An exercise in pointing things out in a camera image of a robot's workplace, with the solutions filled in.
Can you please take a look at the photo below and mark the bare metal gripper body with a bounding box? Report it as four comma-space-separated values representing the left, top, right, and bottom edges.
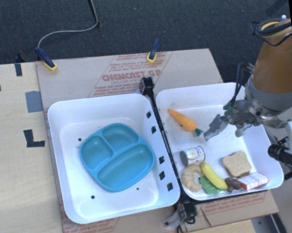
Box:
223, 94, 289, 136

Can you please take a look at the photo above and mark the white plastic tray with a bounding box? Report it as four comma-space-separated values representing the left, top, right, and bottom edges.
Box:
45, 87, 184, 228
153, 75, 287, 206

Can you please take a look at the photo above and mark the orange carrot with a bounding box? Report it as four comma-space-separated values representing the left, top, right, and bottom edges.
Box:
168, 104, 204, 141

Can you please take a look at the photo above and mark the small white can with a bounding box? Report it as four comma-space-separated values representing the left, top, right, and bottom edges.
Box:
178, 145, 207, 168

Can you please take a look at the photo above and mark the tan bread slice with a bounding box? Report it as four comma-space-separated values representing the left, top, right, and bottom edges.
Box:
221, 149, 253, 180

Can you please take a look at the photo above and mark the yellow banana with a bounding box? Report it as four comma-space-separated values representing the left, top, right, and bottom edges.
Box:
200, 159, 229, 193

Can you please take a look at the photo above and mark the thin black and white rod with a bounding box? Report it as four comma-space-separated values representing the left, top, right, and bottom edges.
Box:
147, 89, 195, 230

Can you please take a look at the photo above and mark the red and white carton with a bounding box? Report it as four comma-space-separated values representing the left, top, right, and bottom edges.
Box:
236, 170, 270, 192

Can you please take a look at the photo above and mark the brown toy food piece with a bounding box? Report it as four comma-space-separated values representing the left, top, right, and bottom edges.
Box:
224, 175, 243, 194

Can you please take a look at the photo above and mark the tan croissant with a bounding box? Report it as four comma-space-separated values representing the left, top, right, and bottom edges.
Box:
179, 162, 207, 195

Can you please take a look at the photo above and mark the green toy vegetable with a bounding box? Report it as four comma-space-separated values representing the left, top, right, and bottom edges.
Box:
198, 173, 223, 197

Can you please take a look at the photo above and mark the blue divided plate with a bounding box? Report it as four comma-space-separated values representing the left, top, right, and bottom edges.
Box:
76, 118, 161, 197

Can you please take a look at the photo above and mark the brown cardboard board red print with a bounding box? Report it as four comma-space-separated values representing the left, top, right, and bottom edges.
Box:
34, 32, 282, 233

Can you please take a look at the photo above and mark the black cylinder on white bracket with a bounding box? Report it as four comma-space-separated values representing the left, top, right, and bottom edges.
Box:
263, 120, 292, 178

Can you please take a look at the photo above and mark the black block with thin wires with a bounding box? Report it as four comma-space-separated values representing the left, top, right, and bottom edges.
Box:
136, 76, 157, 97
173, 199, 199, 227

